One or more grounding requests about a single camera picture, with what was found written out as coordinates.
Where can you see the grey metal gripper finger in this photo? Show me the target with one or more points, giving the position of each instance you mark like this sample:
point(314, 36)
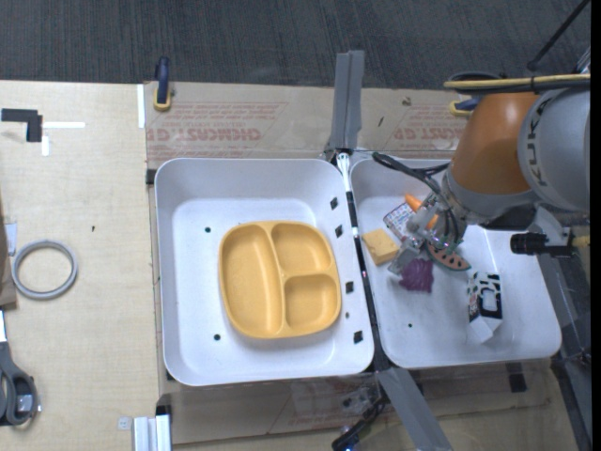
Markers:
point(411, 253)
point(395, 263)

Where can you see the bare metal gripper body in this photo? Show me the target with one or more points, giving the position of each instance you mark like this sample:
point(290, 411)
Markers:
point(434, 233)

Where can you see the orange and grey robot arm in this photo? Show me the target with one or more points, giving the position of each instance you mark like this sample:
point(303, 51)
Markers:
point(497, 158)

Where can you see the yellow square sponge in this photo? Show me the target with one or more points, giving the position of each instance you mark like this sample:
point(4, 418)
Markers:
point(379, 246)

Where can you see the purple grapes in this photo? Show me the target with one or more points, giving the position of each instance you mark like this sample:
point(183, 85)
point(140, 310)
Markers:
point(417, 276)

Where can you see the red and green watermelon slice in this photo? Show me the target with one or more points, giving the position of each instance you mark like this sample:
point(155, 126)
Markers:
point(448, 260)

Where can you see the orange carrot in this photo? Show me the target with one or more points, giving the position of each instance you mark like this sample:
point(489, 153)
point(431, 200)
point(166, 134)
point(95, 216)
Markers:
point(413, 201)

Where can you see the white packet with coloured dots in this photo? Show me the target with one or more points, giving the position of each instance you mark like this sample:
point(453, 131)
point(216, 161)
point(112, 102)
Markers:
point(395, 216)

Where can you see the white plastic tray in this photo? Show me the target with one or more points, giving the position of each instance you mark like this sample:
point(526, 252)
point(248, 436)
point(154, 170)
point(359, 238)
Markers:
point(197, 270)
point(432, 327)

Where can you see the white and black carton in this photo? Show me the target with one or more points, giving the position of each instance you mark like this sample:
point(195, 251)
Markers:
point(486, 299)

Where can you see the yellow divided plate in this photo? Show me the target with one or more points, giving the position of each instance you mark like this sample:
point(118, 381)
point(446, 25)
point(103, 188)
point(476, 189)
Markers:
point(249, 280)

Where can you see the brown cardboard board red print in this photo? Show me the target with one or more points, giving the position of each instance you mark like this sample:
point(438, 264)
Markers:
point(282, 125)

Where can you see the black cylinder on white bracket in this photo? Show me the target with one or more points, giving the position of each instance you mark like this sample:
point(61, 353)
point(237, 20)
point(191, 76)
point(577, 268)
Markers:
point(530, 243)

